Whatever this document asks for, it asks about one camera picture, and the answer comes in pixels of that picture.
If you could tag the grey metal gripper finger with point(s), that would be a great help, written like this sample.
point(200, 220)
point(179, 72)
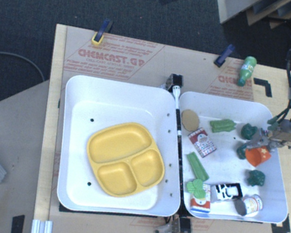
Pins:
point(272, 147)
point(258, 140)

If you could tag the orange packet with yellow star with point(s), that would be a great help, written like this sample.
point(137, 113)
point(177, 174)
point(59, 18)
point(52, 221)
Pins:
point(257, 157)

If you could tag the dark green broccoli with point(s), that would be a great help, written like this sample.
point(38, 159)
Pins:
point(256, 178)
point(240, 152)
point(248, 131)

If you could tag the light green toy vegetable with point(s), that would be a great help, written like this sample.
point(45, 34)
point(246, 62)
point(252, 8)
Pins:
point(195, 188)
point(222, 125)

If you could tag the white plastic tray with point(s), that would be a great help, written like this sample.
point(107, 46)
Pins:
point(78, 157)
point(225, 165)

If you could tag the red and white carton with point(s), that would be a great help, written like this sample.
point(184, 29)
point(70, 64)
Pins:
point(202, 142)

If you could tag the white can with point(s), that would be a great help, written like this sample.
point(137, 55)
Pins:
point(250, 205)

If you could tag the black and white milk carton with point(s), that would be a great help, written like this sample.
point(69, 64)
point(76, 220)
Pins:
point(225, 193)

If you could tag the green celery stick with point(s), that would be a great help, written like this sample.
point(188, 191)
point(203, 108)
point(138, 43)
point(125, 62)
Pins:
point(197, 166)

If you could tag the green plastic bottle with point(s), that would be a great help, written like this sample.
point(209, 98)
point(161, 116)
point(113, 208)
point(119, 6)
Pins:
point(246, 70)

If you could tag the tan round biscuit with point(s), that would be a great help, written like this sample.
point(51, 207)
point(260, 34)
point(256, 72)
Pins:
point(190, 119)

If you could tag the thin black and white rod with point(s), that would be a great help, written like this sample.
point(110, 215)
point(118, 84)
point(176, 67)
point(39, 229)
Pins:
point(179, 135)

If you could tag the white and orange carton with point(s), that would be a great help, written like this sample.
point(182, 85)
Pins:
point(200, 203)

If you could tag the yellow divided plate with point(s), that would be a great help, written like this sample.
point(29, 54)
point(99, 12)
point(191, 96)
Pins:
point(124, 159)

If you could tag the brown cardboard board, red print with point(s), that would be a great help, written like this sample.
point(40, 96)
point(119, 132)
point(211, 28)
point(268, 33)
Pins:
point(149, 58)

